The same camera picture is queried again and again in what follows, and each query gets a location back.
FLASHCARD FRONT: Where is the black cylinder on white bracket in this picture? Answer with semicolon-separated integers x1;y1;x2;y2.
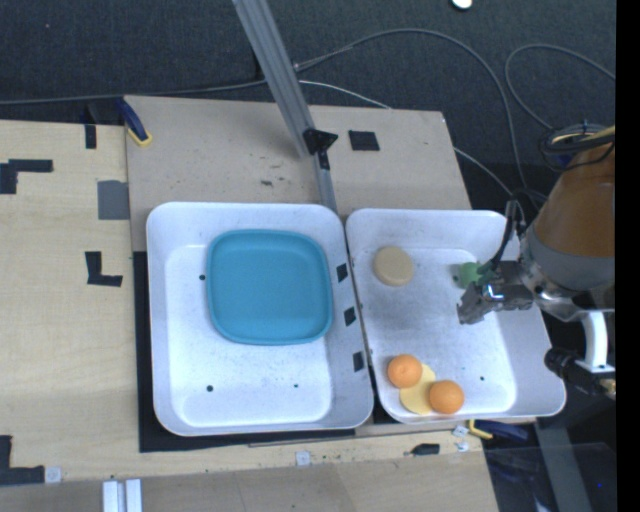
543;308;616;397

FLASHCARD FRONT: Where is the blue plate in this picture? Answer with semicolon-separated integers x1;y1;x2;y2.
205;228;335;347

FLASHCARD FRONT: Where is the green round toy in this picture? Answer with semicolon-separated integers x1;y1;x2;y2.
451;261;484;291

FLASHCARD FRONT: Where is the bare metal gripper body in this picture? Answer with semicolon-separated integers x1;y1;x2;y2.
480;259;584;322

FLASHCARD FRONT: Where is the white plastic tray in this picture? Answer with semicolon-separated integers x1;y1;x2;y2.
145;201;375;438
344;207;568;426

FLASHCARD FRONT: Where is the beige round biscuit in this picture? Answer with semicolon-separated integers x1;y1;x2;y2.
371;244;416;288

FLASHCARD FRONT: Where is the orange fruit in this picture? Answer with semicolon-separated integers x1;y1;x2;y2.
386;353;425;390
427;379;466;416

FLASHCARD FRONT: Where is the yellow round disc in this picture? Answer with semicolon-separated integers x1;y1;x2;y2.
398;362;438;417

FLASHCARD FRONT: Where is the pale wood board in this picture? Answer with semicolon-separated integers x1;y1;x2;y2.
123;94;487;452

